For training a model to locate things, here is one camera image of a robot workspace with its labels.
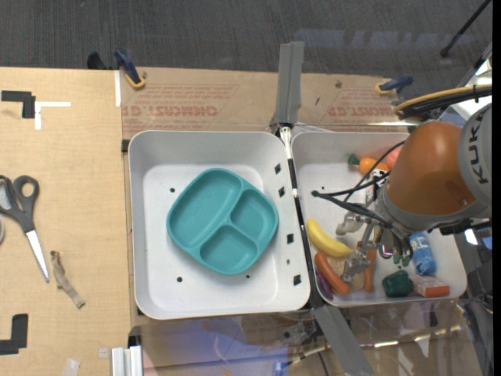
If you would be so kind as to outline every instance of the scissors blade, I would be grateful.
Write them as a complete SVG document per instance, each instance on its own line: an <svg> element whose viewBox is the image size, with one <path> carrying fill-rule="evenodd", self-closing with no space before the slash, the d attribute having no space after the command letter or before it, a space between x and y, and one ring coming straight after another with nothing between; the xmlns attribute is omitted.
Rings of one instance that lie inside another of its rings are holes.
<svg viewBox="0 0 501 376"><path fill-rule="evenodd" d="M47 270L47 264L45 263L44 253L41 250L40 240L38 239L37 231L32 230L26 233L28 240L30 241L31 250L33 251L34 257L37 259L38 267L40 268L41 274L45 278L45 281L49 282L49 271Z"/></svg>

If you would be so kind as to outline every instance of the wooden surface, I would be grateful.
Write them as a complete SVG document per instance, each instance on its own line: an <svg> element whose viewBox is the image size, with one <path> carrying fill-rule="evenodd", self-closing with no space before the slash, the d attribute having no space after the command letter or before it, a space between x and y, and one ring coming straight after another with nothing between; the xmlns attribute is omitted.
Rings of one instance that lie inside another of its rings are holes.
<svg viewBox="0 0 501 376"><path fill-rule="evenodd" d="M0 356L1 375L59 375L68 359L79 376L109 374L99 348L127 345L128 252L121 155L121 110L113 71L2 68L1 90L29 91L42 108L42 129L21 117L21 103L0 102L0 174L40 183L34 208L50 282L44 282L21 228L3 216L0 244L0 340L27 313L27 347ZM56 288L50 251L86 304L77 309Z"/></svg>

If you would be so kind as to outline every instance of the scissors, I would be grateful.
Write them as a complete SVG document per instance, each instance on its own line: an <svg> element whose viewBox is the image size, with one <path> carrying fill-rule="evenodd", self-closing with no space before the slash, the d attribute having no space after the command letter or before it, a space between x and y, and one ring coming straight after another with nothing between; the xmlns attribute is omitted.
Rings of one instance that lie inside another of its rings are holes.
<svg viewBox="0 0 501 376"><path fill-rule="evenodd" d="M25 195L23 187L26 184L31 184L33 190L31 194ZM17 177L14 182L4 175L0 175L0 191L5 190L4 199L0 200L0 213L4 213L14 218L23 229L28 240L30 241L31 250L34 257L37 259L38 267L45 281L49 282L49 271L45 262L44 253L41 249L40 240L38 239L37 231L33 223L33 207L37 199L40 187L36 179L29 175Z"/></svg>

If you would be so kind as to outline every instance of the dark gray floor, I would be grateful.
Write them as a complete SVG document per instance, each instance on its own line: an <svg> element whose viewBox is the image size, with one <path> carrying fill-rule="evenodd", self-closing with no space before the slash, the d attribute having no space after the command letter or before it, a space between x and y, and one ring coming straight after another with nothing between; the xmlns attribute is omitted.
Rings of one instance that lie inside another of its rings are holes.
<svg viewBox="0 0 501 376"><path fill-rule="evenodd" d="M484 0L0 0L0 65L115 65L277 71L280 43L305 41L304 72L411 76L404 97L457 86L492 41Z"/></svg>

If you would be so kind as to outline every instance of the white plastic tray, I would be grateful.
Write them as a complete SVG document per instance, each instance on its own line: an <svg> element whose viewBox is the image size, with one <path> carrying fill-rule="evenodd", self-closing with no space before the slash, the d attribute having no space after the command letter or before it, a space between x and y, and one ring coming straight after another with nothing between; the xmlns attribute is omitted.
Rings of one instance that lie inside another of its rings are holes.
<svg viewBox="0 0 501 376"><path fill-rule="evenodd" d="M312 217L330 236L345 242L352 248L362 238L363 228L357 233L336 235L336 227L343 222L346 211L335 204L318 197L313 197L313 190L335 192L353 187L362 177L354 166L348 166L348 157L380 157L386 150L404 140L407 134L388 133L355 133L355 132L303 132L292 142L292 154L297 174L298 191L305 221ZM364 202L364 193L354 194L350 201ZM467 288L467 275L463 267L460 253L453 236L442 236L435 230L430 234L430 246L437 263L436 277L450 286L450 294L442 298L457 298ZM310 244L312 256L317 252ZM412 263L402 267L409 274L415 274ZM381 281L391 273L399 270L393 260L377 256L373 282L376 290L373 293L355 291L345 296L334 295L323 298L334 306L366 306L389 302L422 301L427 298L409 296L405 298L387 298Z"/></svg>
<svg viewBox="0 0 501 376"><path fill-rule="evenodd" d="M213 167L244 177L279 213L272 242L248 271L235 276L196 262L170 240L166 228L178 195ZM305 305L310 295L305 252L278 138L266 132L145 131L130 142L129 168L135 300L147 316L286 312Z"/></svg>

